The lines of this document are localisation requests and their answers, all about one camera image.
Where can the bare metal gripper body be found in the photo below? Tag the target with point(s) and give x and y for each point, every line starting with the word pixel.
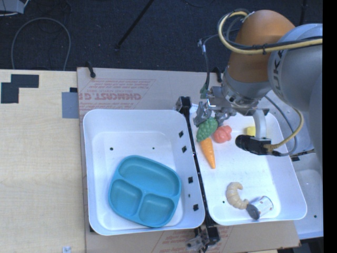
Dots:
pixel 223 101

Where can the thin black rod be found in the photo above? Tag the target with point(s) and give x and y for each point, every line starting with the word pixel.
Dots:
pixel 197 157

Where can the blue divided plate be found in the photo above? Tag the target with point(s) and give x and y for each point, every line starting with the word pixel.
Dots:
pixel 144 191

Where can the black cylinder on white bracket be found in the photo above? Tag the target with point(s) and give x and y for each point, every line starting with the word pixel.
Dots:
pixel 250 143

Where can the orange red lobed toy vegetable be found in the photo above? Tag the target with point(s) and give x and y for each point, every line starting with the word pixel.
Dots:
pixel 222 134

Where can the cream toy croissant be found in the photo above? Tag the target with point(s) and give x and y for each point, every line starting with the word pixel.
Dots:
pixel 233 194

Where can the brown cardboard board red print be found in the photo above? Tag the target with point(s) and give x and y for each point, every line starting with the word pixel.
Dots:
pixel 158 88

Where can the white plastic tray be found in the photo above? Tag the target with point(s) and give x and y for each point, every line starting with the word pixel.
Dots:
pixel 137 130
pixel 250 173

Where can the small white can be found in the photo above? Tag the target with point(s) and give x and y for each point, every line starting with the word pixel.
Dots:
pixel 263 205

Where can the green grapes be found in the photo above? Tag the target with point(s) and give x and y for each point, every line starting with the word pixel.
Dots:
pixel 206 129

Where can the orange carrot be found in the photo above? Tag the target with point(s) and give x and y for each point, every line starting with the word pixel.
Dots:
pixel 208 151

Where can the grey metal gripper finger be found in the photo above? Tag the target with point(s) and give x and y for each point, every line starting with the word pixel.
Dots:
pixel 223 115
pixel 201 115

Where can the yellow cube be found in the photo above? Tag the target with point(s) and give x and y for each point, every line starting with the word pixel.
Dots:
pixel 250 131

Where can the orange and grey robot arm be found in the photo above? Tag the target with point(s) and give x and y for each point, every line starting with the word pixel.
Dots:
pixel 250 51

